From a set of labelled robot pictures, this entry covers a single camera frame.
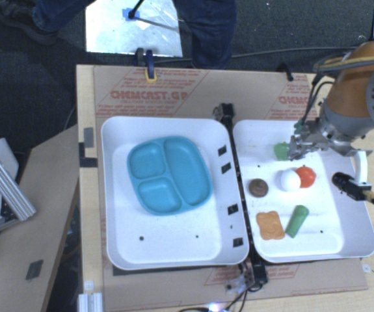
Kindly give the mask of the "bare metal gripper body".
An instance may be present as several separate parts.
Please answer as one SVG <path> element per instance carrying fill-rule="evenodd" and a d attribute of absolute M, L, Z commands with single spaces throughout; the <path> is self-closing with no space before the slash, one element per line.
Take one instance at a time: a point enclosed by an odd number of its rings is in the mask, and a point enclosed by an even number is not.
<path fill-rule="evenodd" d="M 353 140 L 330 122 L 316 119 L 304 123 L 299 133 L 299 148 L 313 148 L 314 152 L 334 150 L 344 157 L 351 157 L 356 153 L 351 145 Z"/>

